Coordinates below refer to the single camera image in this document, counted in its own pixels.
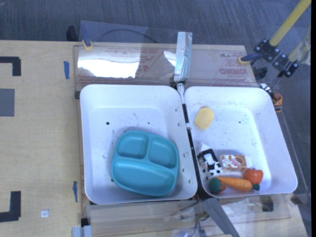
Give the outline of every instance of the gray carpet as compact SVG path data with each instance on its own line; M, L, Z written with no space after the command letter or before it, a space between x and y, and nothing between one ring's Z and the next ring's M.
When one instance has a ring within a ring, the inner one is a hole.
M264 38L271 38L300 0L0 0L0 39L66 41L66 31L81 20L193 32L196 44L238 44L247 53ZM311 6L302 14L278 47L289 54L311 23ZM161 35L159 41L168 42ZM264 82L278 71L268 67ZM296 194L302 199L302 216L311 236L311 68L299 64L282 78L283 117L292 160L299 178Z

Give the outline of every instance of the black cable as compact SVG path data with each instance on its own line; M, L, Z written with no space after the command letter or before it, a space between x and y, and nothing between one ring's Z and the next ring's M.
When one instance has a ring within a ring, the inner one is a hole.
M139 34L139 35L142 35L142 36L148 38L148 39L151 40L153 43L158 43L158 42L155 41L153 38L151 38L151 37L149 37L149 36L147 36L147 35L145 35L145 34L143 34L143 33L140 33L140 32L138 32L138 31L134 31L134 30L130 30L130 29L112 29L112 30L109 30L109 31L105 32L104 34L102 34L97 42L99 42L106 34L109 34L109 33L114 32L114 31L128 31L128 32L136 33L136 34Z
M201 224L199 223L199 221L197 222L197 224L198 224L198 233L199 233L199 236L200 236L200 237L206 237L206 232L205 232L205 230L203 230L203 229L201 228Z
M196 224L194 226L194 229L193 229L193 233L190 236L188 236L188 237L192 237L195 234L197 228L198 228L198 223L196 222Z

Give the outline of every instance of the orange carrot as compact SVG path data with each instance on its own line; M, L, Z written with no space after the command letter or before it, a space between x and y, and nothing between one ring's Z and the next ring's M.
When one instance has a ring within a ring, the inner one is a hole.
M259 190L259 185L252 185L250 181L243 178L238 177L223 177L218 176L218 179L220 179L224 184L226 184L229 187L232 187L234 189L237 189L239 191L247 192L251 189Z

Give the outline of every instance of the black tape marking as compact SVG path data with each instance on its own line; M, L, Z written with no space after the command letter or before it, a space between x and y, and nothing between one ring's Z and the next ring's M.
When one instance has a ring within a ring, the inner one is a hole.
M21 59L16 56L0 56L0 63L12 63L12 76L21 76Z
M0 212L0 222L17 221L21 217L21 191L11 192L10 210Z

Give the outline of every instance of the red tomato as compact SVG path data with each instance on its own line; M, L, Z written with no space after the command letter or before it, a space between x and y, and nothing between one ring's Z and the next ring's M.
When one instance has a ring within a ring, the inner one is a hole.
M249 180L252 184L260 184L263 178L263 171L260 169L248 168L243 174L244 178Z

